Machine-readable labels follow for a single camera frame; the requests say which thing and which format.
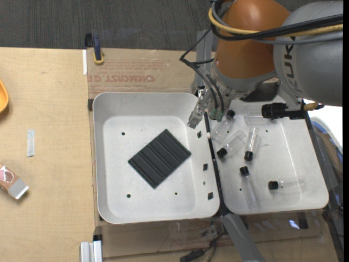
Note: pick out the black cylinder on white bracket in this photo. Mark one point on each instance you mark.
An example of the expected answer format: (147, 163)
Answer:
(274, 110)

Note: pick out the thin black and white rod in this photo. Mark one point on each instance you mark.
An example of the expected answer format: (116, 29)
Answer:
(211, 146)

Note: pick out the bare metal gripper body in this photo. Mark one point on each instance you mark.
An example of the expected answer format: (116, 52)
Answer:
(205, 98)

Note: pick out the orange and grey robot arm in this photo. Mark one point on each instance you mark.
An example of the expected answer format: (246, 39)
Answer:
(251, 23)

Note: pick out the orange plate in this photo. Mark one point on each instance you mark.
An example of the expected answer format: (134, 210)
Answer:
(2, 97)

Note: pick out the brown and white carton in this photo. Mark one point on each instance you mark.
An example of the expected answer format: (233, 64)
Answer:
(12, 183)

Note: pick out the brown cardboard board red print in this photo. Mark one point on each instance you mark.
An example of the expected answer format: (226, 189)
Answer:
(131, 64)

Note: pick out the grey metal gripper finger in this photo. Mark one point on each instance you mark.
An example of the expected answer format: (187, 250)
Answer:
(194, 120)

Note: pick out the white plastic tray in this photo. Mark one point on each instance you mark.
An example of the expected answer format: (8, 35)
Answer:
(286, 151)
(152, 206)

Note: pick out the clear plastic bottle black cap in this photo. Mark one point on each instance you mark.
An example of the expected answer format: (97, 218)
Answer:
(231, 145)
(283, 185)
(249, 187)
(251, 143)
(222, 125)

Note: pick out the black ribbed square mat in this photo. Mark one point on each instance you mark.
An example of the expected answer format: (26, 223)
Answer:
(159, 158)

